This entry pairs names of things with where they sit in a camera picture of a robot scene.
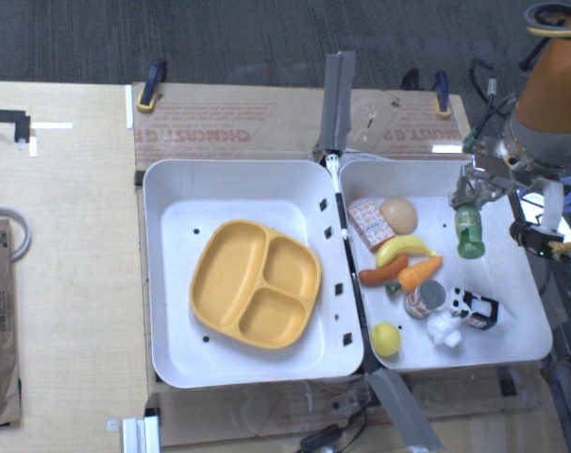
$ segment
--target yellow plate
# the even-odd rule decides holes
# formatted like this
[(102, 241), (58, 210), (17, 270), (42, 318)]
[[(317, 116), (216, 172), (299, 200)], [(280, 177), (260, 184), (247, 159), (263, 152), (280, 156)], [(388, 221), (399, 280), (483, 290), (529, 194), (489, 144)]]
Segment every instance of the yellow plate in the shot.
[(319, 262), (307, 246), (268, 226), (231, 220), (201, 253), (189, 302), (206, 326), (277, 349), (301, 335), (320, 282)]

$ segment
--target gray carpet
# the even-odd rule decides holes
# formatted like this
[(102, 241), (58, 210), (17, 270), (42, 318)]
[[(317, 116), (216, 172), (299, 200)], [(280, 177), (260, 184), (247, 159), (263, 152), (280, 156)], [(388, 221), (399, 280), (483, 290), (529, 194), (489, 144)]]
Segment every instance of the gray carpet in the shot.
[[(411, 67), (431, 89), (439, 69), (470, 123), (484, 106), (471, 59), (491, 62), (499, 96), (539, 41), (535, 3), (571, 0), (0, 0), (0, 80), (124, 84), (153, 59), (168, 82), (323, 87), (325, 55), (357, 51), (355, 88), (395, 89)], [(493, 120), (492, 126), (500, 126)]]

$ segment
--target brown ball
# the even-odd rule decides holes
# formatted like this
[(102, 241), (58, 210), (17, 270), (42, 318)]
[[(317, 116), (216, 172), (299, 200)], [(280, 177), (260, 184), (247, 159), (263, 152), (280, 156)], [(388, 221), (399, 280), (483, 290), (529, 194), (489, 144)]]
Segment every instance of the brown ball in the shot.
[(417, 211), (405, 198), (388, 198), (379, 205), (379, 211), (397, 235), (409, 235), (417, 227)]

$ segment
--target wooden table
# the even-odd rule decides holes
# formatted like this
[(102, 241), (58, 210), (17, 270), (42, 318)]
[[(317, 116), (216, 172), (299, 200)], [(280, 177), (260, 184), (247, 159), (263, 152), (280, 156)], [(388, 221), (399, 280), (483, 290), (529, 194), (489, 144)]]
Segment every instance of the wooden table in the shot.
[[(0, 428), (0, 452), (118, 452), (108, 420), (142, 417), (147, 399), (125, 86), (0, 82), (0, 109), (25, 110), (32, 123), (73, 123), (38, 131), (36, 158), (17, 149), (12, 125), (0, 124), (0, 205), (23, 213), (33, 232), (14, 265), (22, 421)], [(536, 377), (540, 408), (433, 420), (446, 450), (565, 451), (551, 395)], [(294, 451), (298, 441), (174, 450)], [(392, 425), (369, 428), (349, 451), (383, 449), (406, 451)]]

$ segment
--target yellow banana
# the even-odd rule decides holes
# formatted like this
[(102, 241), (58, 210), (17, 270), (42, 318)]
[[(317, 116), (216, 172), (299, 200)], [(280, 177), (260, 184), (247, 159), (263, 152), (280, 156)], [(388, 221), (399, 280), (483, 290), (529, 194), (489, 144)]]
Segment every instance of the yellow banana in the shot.
[(376, 267), (381, 267), (395, 259), (396, 255), (428, 255), (434, 257), (435, 250), (429, 249), (416, 235), (397, 235), (383, 244), (376, 254)]

